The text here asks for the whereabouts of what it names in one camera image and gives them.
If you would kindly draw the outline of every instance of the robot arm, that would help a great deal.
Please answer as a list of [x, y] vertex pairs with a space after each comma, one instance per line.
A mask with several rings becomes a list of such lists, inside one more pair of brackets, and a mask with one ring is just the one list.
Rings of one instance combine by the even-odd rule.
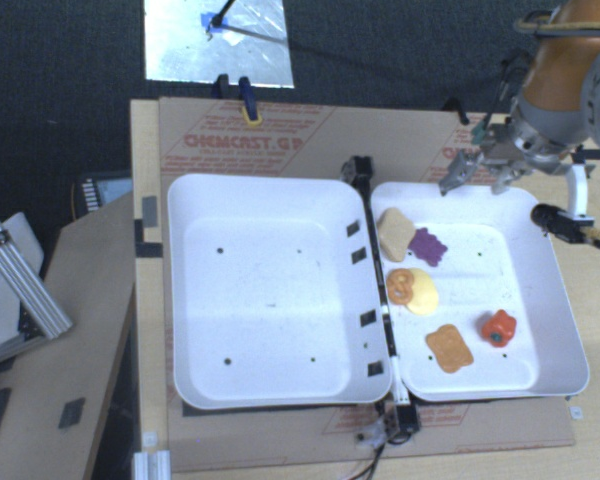
[[440, 191], [445, 195], [464, 184], [480, 166], [495, 175], [495, 194], [536, 170], [564, 175], [570, 191], [568, 210], [534, 221], [546, 225], [566, 218], [571, 221], [566, 227], [574, 230], [591, 226], [585, 166], [565, 159], [588, 137], [600, 147], [600, 0], [570, 0], [550, 15], [532, 13], [516, 29], [533, 33], [540, 45], [513, 98], [510, 116], [505, 124], [489, 124], [488, 115], [478, 125], [474, 143], [479, 151], [458, 154], [440, 181]]

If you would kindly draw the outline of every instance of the white bracket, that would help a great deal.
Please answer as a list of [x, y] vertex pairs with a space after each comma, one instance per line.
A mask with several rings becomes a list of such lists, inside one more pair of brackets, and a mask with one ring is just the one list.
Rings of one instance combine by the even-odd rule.
[[411, 398], [409, 397], [409, 391], [402, 382], [400, 376], [400, 364], [398, 363], [398, 356], [391, 358], [391, 369], [393, 374], [393, 385], [391, 386], [391, 394], [396, 405], [411, 405]]
[[371, 425], [367, 425], [356, 432], [356, 447], [367, 448], [371, 447], [377, 450], [378, 447], [387, 442], [387, 426], [385, 417], [378, 418]]
[[171, 480], [171, 454], [137, 452], [133, 455], [133, 480]]
[[589, 197], [587, 186], [587, 171], [584, 164], [570, 165], [565, 172], [567, 188], [569, 190], [569, 206], [567, 214], [573, 220], [591, 219], [587, 215], [587, 201]]

